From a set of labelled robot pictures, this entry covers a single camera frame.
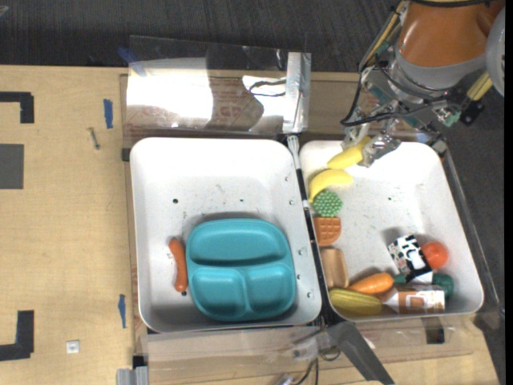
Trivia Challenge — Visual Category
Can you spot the orange fruit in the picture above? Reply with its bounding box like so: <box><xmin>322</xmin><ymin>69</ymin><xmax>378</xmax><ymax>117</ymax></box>
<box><xmin>419</xmin><ymin>240</ymin><xmax>450</xmax><ymax>270</ymax></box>

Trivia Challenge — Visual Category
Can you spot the orange waffle biscuit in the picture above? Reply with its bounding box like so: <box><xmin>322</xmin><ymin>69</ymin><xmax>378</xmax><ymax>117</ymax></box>
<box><xmin>312</xmin><ymin>215</ymin><xmax>343</xmax><ymax>247</ymax></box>

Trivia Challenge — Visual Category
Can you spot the white plastic tray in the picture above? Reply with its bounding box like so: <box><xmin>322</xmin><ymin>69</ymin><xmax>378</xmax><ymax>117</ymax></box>
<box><xmin>297</xmin><ymin>139</ymin><xmax>486</xmax><ymax>323</ymax></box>
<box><xmin>128</xmin><ymin>136</ymin><xmax>324</xmax><ymax>334</ymax></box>

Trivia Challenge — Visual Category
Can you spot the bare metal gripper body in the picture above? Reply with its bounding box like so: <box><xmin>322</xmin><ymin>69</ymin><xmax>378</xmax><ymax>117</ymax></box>
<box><xmin>360</xmin><ymin>64</ymin><xmax>453</xmax><ymax>132</ymax></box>

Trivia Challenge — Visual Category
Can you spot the dark green round object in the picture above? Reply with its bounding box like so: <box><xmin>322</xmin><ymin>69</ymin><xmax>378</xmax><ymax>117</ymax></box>
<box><xmin>431</xmin><ymin>272</ymin><xmax>455</xmax><ymax>300</ymax></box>

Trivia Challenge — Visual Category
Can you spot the black and white carton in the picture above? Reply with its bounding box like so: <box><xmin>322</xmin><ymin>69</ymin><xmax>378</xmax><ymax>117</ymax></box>
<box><xmin>386</xmin><ymin>233</ymin><xmax>434</xmax><ymax>286</ymax></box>

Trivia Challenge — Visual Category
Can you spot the tan bread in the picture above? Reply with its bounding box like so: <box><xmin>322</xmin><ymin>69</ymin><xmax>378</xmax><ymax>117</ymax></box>
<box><xmin>318</xmin><ymin>245</ymin><xmax>350</xmax><ymax>290</ymax></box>

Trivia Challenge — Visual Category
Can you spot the orange sausage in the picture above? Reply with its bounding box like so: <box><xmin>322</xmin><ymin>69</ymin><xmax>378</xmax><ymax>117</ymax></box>
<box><xmin>168</xmin><ymin>237</ymin><xmax>190</xmax><ymax>294</ymax></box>

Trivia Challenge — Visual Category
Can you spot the yellow banana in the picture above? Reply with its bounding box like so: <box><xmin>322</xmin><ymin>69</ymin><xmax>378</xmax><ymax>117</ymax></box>
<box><xmin>325</xmin><ymin>134</ymin><xmax>374</xmax><ymax>171</ymax></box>
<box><xmin>307</xmin><ymin>168</ymin><xmax>355</xmax><ymax>205</ymax></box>

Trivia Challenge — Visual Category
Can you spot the brown and white bottle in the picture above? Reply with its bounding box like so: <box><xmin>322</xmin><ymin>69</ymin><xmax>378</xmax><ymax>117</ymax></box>
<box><xmin>379</xmin><ymin>286</ymin><xmax>447</xmax><ymax>316</ymax></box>

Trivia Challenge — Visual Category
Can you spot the teal divided plate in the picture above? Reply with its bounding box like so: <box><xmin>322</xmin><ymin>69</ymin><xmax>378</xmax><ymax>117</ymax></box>
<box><xmin>184</xmin><ymin>217</ymin><xmax>298</xmax><ymax>323</ymax></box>

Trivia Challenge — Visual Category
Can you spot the yellow corn cob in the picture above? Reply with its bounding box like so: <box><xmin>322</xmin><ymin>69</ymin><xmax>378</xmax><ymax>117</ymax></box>
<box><xmin>328</xmin><ymin>287</ymin><xmax>384</xmax><ymax>318</ymax></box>

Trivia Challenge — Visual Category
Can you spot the orange carrot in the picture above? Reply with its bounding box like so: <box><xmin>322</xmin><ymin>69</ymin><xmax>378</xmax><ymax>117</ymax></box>
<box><xmin>347</xmin><ymin>271</ymin><xmax>408</xmax><ymax>296</ymax></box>

